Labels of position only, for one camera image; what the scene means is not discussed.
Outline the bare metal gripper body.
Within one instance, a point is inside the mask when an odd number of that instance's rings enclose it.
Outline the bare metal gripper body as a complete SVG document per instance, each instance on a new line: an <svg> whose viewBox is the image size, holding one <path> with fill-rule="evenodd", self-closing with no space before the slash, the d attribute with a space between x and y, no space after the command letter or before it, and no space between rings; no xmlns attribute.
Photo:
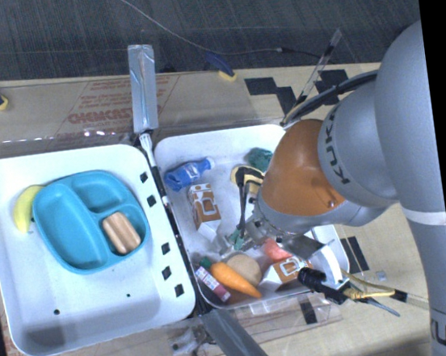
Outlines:
<svg viewBox="0 0 446 356"><path fill-rule="evenodd" d="M242 251L246 252L248 249L264 245L271 239L282 244L287 233L265 216L256 214L246 220L240 235L242 236Z"/></svg>

